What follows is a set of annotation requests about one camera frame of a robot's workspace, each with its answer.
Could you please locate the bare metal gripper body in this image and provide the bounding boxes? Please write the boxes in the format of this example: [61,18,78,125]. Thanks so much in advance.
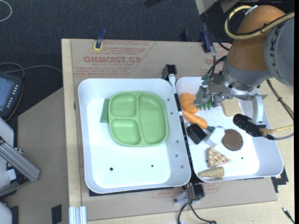
[200,73,258,102]

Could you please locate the green ridged toy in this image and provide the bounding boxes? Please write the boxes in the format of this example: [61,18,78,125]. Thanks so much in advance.
[198,98,214,111]

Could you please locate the orange peeled tangerine toy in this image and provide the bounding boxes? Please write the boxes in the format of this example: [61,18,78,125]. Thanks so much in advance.
[179,92,199,114]

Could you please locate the beige bread slice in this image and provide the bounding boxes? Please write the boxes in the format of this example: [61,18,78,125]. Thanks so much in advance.
[220,98,243,117]

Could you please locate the orange carrot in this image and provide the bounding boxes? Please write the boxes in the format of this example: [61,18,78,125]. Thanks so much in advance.
[182,110,208,129]

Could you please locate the thin black and white rod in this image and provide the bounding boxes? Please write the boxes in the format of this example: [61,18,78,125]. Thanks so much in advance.
[168,74,193,184]

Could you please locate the white carton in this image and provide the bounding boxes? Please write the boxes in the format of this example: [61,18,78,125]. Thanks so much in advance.
[205,126,226,148]

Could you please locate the black box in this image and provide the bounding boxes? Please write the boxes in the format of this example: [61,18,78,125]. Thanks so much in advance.
[186,123,207,145]

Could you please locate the brown round biscuit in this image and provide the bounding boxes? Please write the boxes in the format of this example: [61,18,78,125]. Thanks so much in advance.
[221,129,244,152]

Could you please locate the green divided plate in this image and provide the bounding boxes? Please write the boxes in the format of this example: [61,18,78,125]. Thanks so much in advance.
[100,91,169,147]

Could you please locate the beige pizza slice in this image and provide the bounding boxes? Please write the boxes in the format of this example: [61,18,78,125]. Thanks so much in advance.
[206,147,232,168]

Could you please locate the white plastic tray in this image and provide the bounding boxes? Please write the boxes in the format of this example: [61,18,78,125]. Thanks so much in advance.
[77,78,192,194]
[175,76,285,183]

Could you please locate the beige waffle cone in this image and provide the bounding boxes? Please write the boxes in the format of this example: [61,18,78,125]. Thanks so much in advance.
[198,166,225,179]

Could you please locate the brown cardboard board red print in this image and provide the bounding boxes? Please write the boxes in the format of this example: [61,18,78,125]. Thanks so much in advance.
[70,39,278,221]

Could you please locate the black cylinder on white bracket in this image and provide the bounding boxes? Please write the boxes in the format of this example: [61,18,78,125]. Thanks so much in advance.
[232,94,267,138]

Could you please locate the black block with thin wires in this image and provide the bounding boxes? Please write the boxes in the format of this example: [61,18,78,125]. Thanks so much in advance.
[172,183,206,206]
[163,64,178,79]

